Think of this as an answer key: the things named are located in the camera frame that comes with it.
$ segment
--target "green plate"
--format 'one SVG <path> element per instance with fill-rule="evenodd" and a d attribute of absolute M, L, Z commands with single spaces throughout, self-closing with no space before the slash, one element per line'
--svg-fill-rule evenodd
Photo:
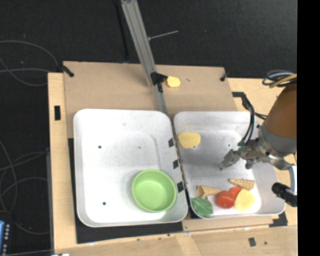
<path fill-rule="evenodd" d="M 176 202 L 176 185 L 166 173 L 156 169 L 140 172 L 132 182 L 132 195 L 142 209 L 151 213 L 169 210 Z"/>

